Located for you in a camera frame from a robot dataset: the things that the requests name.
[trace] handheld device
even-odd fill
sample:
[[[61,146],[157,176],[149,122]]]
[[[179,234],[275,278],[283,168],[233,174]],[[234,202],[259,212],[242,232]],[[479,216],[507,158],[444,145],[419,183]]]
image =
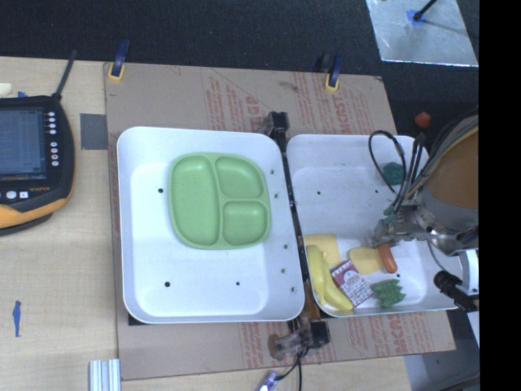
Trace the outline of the handheld device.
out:
[[[60,100],[75,58],[52,96],[0,99],[0,235],[48,220],[72,195],[74,140]]]

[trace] cardboard sheet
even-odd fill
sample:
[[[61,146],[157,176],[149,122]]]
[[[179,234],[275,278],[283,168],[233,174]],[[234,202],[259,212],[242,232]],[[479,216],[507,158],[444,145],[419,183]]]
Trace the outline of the cardboard sheet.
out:
[[[104,67],[107,76],[108,64]],[[119,82],[105,79],[116,314],[123,380],[288,366],[268,350],[286,323],[132,323],[122,298],[116,142],[136,125],[256,132],[269,112],[286,112],[296,134],[396,133],[378,77],[340,75],[324,90],[325,74],[126,64]],[[455,349],[447,314],[328,319],[331,343],[303,363],[337,362]]]

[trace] table surface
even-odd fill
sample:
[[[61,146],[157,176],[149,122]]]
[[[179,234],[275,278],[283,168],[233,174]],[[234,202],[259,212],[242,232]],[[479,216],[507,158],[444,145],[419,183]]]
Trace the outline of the table surface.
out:
[[[51,95],[66,63],[0,57],[0,82],[11,83],[10,96]],[[89,361],[118,358],[107,151],[79,144],[81,114],[105,114],[103,63],[76,61],[62,96],[76,141],[74,192],[49,221],[0,237],[0,389],[87,390]],[[249,390],[266,371],[123,381],[121,389]],[[402,357],[305,365],[302,373],[303,390],[410,390]],[[297,370],[277,386],[294,389]]]

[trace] black floor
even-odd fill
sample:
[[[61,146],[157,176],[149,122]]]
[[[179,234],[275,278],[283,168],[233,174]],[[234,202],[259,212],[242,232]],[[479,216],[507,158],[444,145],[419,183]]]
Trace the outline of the black floor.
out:
[[[457,2],[479,60],[479,0]],[[429,144],[479,103],[478,68],[383,62],[365,0],[0,0],[0,13],[0,56],[108,61],[129,39],[128,62],[312,71],[339,54],[342,73],[383,78],[399,134],[429,112]]]

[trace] white tray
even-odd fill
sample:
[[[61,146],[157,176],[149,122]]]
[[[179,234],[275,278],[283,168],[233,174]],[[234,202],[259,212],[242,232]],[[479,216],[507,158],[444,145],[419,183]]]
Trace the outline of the white tray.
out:
[[[412,152],[413,139],[396,137],[405,150],[406,164]],[[336,236],[340,257],[356,246],[367,245],[367,235],[376,227],[383,211],[395,195],[385,185],[370,159],[368,136],[297,135],[287,146],[291,182],[303,235]],[[400,163],[392,142],[376,136],[372,141],[376,160],[385,165]],[[422,154],[423,163],[427,153]],[[400,242],[392,248],[398,271],[385,270],[365,275],[369,283],[399,279],[405,299],[389,309],[382,309],[377,298],[371,297],[354,310],[341,312],[327,304],[321,308],[334,317],[369,314],[403,313],[410,311],[447,310],[455,308],[453,300],[440,293],[434,285],[440,267],[426,242]],[[446,257],[436,251],[444,267],[455,275],[462,273],[459,258]]]
[[[271,226],[249,248],[204,250],[181,242],[170,222],[169,167],[179,156],[218,152],[259,165]],[[123,295],[144,323],[282,321],[304,305],[304,287],[282,158],[261,134],[134,127],[117,143]]]

